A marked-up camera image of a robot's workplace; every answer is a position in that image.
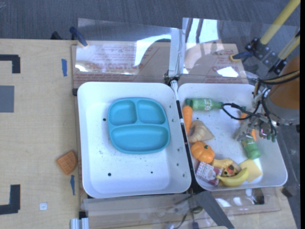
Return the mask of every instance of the blue strip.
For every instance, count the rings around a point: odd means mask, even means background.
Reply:
[[[71,175],[70,184],[71,184],[71,187],[72,187],[72,193],[73,193],[73,195],[75,195],[75,182],[74,182],[74,175]]]
[[[63,73],[63,76],[68,76],[67,75],[67,61],[65,59],[61,59],[61,68],[62,68],[62,73]]]

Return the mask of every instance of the yellow banana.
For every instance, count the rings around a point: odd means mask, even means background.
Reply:
[[[248,168],[244,168],[236,176],[221,177],[220,175],[217,175],[216,178],[220,179],[223,182],[223,184],[227,187],[236,187],[242,184],[244,181],[246,181],[248,176],[249,176]]]

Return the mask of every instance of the bottle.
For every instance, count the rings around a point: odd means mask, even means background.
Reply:
[[[261,156],[261,151],[257,148],[256,142],[253,138],[242,140],[242,144],[249,159],[256,159]]]
[[[223,102],[215,102],[208,98],[190,98],[190,106],[193,110],[209,111],[212,109],[221,109]]]

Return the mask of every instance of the wooden table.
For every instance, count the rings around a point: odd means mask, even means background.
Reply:
[[[74,195],[71,175],[56,163],[66,152],[77,151],[72,45],[76,41],[0,39],[0,54],[20,56],[21,69],[12,73],[11,62],[0,61],[0,85],[14,86],[14,112],[0,113],[0,205],[10,203],[10,186],[20,185],[20,210],[0,215],[0,228],[69,228],[70,219],[79,216],[78,169],[72,173]],[[279,191],[280,211],[229,217],[235,228],[296,228]],[[48,207],[40,210],[44,202]]]

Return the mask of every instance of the blue divided plate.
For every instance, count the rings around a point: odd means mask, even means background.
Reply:
[[[149,154],[163,150],[170,130],[163,107],[149,98],[124,98],[108,109],[112,145],[127,154]]]

